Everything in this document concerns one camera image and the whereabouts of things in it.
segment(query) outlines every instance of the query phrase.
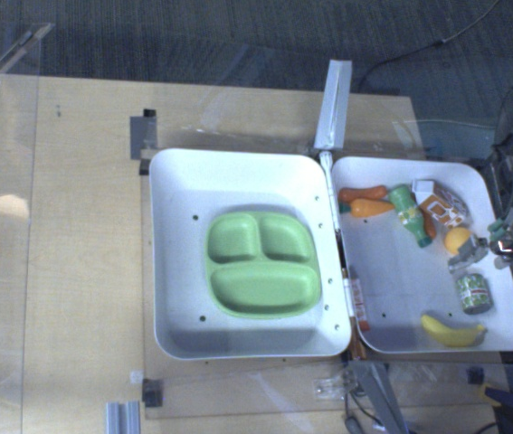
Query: hinge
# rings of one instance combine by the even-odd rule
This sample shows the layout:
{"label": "hinge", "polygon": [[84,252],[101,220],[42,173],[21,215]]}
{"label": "hinge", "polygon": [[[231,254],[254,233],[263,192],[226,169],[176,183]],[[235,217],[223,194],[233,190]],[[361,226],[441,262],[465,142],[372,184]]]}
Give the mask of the hinge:
{"label": "hinge", "polygon": [[349,277],[343,277],[343,287],[345,289],[345,301],[347,302],[348,316],[355,316],[355,307],[353,305],[353,283]]}
{"label": "hinge", "polygon": [[321,151],[318,155],[320,166],[325,172],[325,180],[327,181],[328,201],[330,202],[330,211],[332,212],[332,223],[335,233],[340,233],[340,220],[338,214],[337,196],[335,195],[335,186],[332,181],[332,154],[330,151]]}

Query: gray carpet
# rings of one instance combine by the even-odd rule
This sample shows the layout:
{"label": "gray carpet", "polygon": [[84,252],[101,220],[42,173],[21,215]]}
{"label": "gray carpet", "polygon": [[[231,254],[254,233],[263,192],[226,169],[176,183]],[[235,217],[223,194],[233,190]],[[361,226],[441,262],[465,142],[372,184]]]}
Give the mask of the gray carpet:
{"label": "gray carpet", "polygon": [[[43,75],[322,90],[339,58],[353,60],[356,90],[375,63],[447,38],[494,1],[0,0],[0,53],[26,25],[51,22]],[[363,91],[410,96],[423,123],[492,129],[512,87],[503,0],[452,42],[373,71]]]}

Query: yellow lemon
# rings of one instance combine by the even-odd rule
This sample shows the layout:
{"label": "yellow lemon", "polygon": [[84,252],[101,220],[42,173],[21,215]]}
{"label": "yellow lemon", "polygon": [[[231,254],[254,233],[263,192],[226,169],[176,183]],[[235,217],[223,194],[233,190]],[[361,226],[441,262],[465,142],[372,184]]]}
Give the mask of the yellow lemon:
{"label": "yellow lemon", "polygon": [[471,236],[471,232],[463,227],[452,228],[445,235],[445,249],[454,256],[458,254],[459,248]]}

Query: snack package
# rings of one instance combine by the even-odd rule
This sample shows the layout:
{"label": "snack package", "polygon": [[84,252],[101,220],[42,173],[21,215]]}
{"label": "snack package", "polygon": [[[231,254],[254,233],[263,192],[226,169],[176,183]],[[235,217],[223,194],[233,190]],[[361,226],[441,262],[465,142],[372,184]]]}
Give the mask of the snack package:
{"label": "snack package", "polygon": [[413,194],[419,207],[447,228],[455,228],[467,219],[465,203],[433,180],[413,180]]}

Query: white tray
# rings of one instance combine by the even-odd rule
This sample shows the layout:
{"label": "white tray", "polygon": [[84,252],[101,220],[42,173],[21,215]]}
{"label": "white tray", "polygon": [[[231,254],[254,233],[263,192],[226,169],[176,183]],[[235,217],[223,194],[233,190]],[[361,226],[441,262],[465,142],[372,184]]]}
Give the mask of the white tray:
{"label": "white tray", "polygon": [[[336,190],[383,184],[389,188],[413,179],[434,180],[453,190],[469,207],[469,228],[487,237],[495,214],[483,178],[473,168],[454,163],[345,157],[333,167]],[[396,219],[394,211],[356,219],[340,216],[347,261],[358,275],[364,293],[370,330],[363,339],[378,352],[513,351],[513,277],[510,269],[496,269],[491,252],[468,268],[488,282],[494,306],[483,314],[462,312],[454,280],[447,269],[450,254],[442,232],[429,247],[420,249],[414,236]],[[487,329],[476,347],[448,348],[422,329],[423,313],[450,326],[481,323]]]}
{"label": "white tray", "polygon": [[[327,183],[305,156],[168,149],[150,166],[155,330],[175,358],[328,356],[351,328]],[[322,297],[299,316],[270,320],[225,314],[208,291],[204,243],[210,223],[233,211],[278,211],[309,228]]]}
{"label": "white tray", "polygon": [[[345,157],[333,168],[336,189],[432,179],[469,206],[470,228],[487,236],[495,220],[482,177],[460,164]],[[150,166],[154,240],[155,332],[179,359],[329,356],[343,351],[351,329],[328,199],[318,163],[305,156],[168,149]],[[212,300],[204,243],[215,217],[233,211],[278,211],[309,228],[318,255],[322,296],[308,312],[270,320],[235,317]],[[470,268],[488,283],[494,307],[477,316],[461,311],[447,269],[442,233],[420,249],[394,212],[340,216],[347,262],[361,282],[370,331],[366,343],[382,353],[513,350],[513,278],[494,255]],[[444,323],[487,327],[476,347],[448,348],[420,325],[429,313]]]}

